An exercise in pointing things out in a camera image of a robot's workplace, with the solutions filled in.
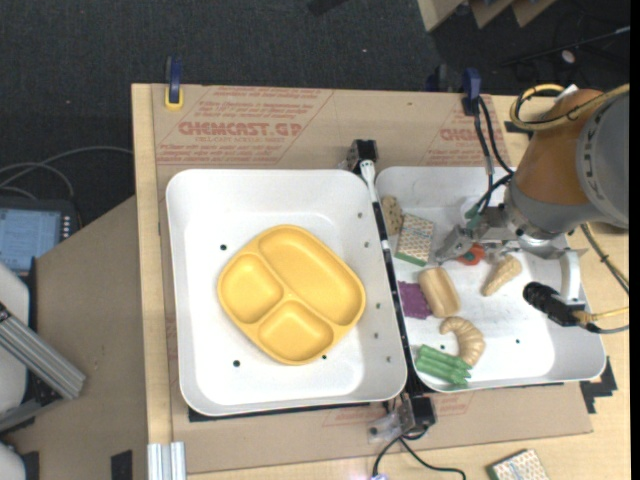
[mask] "yellow plate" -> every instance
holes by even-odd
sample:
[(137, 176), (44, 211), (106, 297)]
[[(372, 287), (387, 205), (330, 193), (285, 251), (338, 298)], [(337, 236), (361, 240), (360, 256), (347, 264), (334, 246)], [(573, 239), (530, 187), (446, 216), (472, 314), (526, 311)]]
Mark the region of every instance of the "yellow plate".
[(258, 347), (285, 364), (326, 354), (365, 307), (355, 273), (314, 235), (290, 225), (264, 231), (227, 263), (218, 298)]

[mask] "white tray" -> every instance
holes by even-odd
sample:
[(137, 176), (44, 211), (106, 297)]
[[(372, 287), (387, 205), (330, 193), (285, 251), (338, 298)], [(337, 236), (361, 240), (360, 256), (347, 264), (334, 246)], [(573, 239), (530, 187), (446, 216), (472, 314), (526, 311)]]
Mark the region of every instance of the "white tray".
[[(431, 258), (455, 224), (464, 224), (464, 211), (487, 189), (483, 168), (393, 167), (376, 180), (379, 196), (392, 195), (406, 213), (435, 223)], [(502, 200), (504, 189), (494, 193), (493, 204)], [(397, 236), (390, 239), (395, 252)], [(558, 245), (567, 245), (564, 237)], [(561, 327), (530, 306), (522, 292), (527, 283), (538, 281), (560, 290), (560, 264), (529, 253), (517, 253), (523, 272), (491, 297), (480, 289), (491, 267), (485, 261), (466, 266), (453, 260), (442, 266), (449, 273), (461, 299), (458, 316), (472, 322), (483, 334), (486, 349), (472, 370), (466, 387), (455, 387), (436, 377), (416, 372), (436, 391), (461, 391), (530, 384), (585, 380), (602, 372), (606, 354), (600, 336), (577, 327)], [(435, 266), (433, 259), (427, 267)], [(398, 281), (417, 282), (422, 268), (394, 259)], [(441, 335), (441, 319), (405, 317), (409, 345), (428, 344), (458, 353), (453, 333)]]
[[(182, 171), (166, 191), (179, 378), (194, 410), (225, 416), (388, 400), (407, 366), (369, 192), (340, 170)], [(262, 231), (301, 226), (364, 284), (358, 324), (304, 366), (276, 362), (229, 319), (216, 296), (225, 264)]]

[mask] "electronic device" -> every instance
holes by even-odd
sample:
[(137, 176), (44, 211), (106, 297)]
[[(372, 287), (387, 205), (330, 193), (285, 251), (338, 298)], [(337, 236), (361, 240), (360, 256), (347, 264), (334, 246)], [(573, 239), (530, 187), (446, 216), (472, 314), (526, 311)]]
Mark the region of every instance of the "electronic device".
[(0, 261), (18, 276), (78, 229), (74, 205), (65, 200), (0, 197)]

